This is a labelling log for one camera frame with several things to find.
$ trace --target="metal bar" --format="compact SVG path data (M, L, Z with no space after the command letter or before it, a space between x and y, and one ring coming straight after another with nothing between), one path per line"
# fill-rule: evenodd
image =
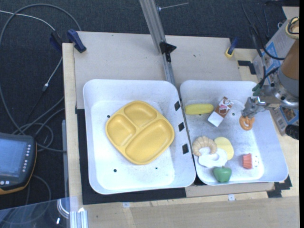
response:
M159 11L155 0L139 0L144 17L146 19L150 34L152 36L155 48L158 53L161 53L160 43L166 42L165 34L162 28ZM165 54L163 56L163 67L166 75L166 80L175 86L175 79L171 63L166 60Z

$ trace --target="orange object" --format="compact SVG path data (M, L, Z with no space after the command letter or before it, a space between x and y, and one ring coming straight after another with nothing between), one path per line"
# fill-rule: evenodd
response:
M243 167L246 169L252 169L252 156L250 153L243 155Z
M246 116L246 117L241 116L239 118L239 124L246 131L248 131L248 130L250 130L252 128L252 124L254 122L255 122L255 118L254 117L248 118L248 116Z

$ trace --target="yellow plate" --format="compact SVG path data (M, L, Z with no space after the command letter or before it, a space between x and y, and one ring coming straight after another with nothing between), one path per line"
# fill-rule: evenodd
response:
M106 122L105 131L114 147L138 165L155 160L174 139L169 121L143 101L130 102L115 112Z

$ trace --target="croissant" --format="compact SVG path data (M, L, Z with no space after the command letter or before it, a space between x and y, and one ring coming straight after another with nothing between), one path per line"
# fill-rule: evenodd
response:
M215 154L218 147L217 144L206 136L198 137L192 144L193 154L201 156L200 149L203 147L210 148L210 154Z

